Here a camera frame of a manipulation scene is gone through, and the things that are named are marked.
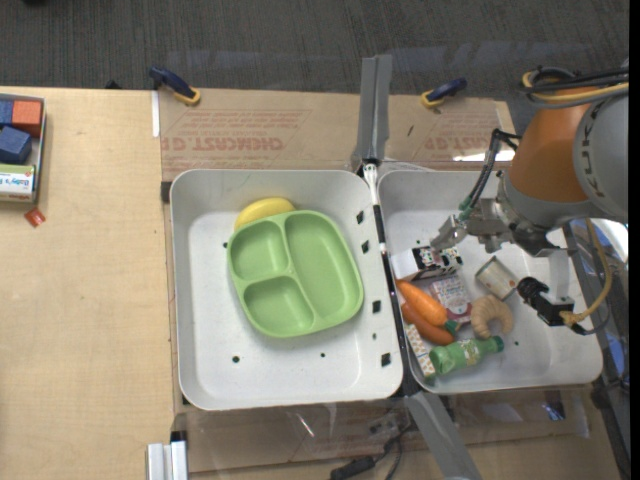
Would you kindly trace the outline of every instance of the blue block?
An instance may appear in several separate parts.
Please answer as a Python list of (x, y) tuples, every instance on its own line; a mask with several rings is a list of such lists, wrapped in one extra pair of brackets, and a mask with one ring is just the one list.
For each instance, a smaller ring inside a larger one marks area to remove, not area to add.
[(0, 127), (11, 125), (13, 115), (13, 101), (0, 100)]
[(31, 153), (31, 136), (5, 126), (0, 131), (0, 163), (24, 164)]

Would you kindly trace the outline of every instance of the wooden table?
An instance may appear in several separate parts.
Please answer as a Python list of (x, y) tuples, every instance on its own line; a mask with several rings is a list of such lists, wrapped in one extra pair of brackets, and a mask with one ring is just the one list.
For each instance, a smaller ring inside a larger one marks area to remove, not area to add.
[[(0, 92), (47, 100), (38, 202), (47, 220), (33, 228), (24, 218), (32, 205), (0, 204), (0, 478), (143, 479), (147, 444), (167, 442), (174, 418), (151, 92)], [(602, 419), (585, 407), (589, 427), (575, 435), (514, 438), (470, 453), (486, 478), (613, 478)], [(428, 452), (407, 454), (396, 478), (424, 477), (417, 472), (441, 478)], [(283, 475), (326, 480), (328, 466), (197, 478)]]

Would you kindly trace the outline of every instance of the carrot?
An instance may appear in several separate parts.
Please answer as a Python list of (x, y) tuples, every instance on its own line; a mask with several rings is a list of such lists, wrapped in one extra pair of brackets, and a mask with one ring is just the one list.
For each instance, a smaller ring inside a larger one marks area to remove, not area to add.
[(402, 317), (404, 320), (416, 326), (418, 333), (425, 340), (430, 341), (436, 345), (449, 345), (455, 341), (455, 337), (449, 331), (442, 327), (436, 327), (424, 320), (418, 312), (413, 309), (408, 302), (405, 302), (400, 306), (402, 310)]
[(436, 299), (423, 292), (417, 286), (402, 279), (396, 280), (396, 286), (404, 300), (431, 325), (442, 327), (447, 321), (447, 309)]

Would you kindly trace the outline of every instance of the plastic bottle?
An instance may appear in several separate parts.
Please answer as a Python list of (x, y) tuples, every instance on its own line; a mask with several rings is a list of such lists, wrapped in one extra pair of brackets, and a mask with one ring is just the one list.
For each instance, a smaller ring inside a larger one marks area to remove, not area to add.
[(500, 336), (492, 336), (486, 340), (471, 338), (434, 347), (429, 352), (429, 358), (436, 369), (436, 374), (445, 375), (478, 364), (489, 354), (496, 354), (503, 350), (504, 342)]

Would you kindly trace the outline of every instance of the yellow and blue clamp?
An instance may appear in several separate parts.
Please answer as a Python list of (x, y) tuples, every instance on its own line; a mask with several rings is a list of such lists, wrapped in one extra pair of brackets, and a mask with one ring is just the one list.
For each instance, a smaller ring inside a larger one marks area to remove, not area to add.
[(455, 96), (458, 91), (461, 91), (466, 87), (467, 80), (465, 78), (457, 78), (436, 89), (423, 92), (420, 96), (420, 101), (425, 107), (434, 108), (444, 103), (445, 96)]
[(200, 91), (194, 89), (182, 78), (168, 69), (152, 66), (149, 69), (149, 76), (155, 82), (155, 88), (160, 85), (167, 85), (173, 89), (173, 96), (185, 105), (196, 105), (200, 101)]

